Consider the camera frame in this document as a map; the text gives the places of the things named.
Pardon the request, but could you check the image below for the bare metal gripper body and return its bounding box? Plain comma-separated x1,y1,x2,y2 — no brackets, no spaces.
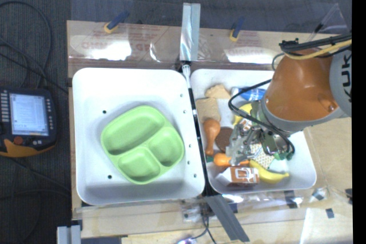
234,121,289,156

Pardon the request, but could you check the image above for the blue and white bottle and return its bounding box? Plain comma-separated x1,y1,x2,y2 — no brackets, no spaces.
230,86,267,102

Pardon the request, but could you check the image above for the orange carrot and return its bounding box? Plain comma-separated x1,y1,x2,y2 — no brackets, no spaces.
206,152,250,167

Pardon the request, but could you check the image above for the tan bread slice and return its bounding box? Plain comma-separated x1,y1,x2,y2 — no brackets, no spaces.
195,97,222,124

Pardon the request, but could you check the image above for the green divided plate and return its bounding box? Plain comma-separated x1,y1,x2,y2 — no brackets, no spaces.
100,105,186,185

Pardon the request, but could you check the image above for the brown cardboard board, red print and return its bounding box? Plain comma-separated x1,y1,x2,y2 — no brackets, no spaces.
66,19,352,239

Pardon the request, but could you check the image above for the yellow banana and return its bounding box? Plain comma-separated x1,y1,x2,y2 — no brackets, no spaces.
249,159,291,185

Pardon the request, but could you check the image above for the brown chicken drumstick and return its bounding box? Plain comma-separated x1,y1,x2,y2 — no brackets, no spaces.
202,118,222,157

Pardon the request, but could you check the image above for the white plastic tray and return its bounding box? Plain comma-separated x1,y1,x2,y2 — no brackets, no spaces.
71,67,206,206
189,68,317,195

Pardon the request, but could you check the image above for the yellow curved toy fruit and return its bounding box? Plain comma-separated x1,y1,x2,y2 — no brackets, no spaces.
232,102,254,125

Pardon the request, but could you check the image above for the orange and white carton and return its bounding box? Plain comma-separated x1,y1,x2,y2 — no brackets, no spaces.
216,166,261,187

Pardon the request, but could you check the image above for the brown round cookie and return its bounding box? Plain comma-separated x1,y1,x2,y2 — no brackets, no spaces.
214,126,235,153

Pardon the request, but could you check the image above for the white patterned packet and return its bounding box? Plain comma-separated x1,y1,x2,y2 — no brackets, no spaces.
248,142,276,170

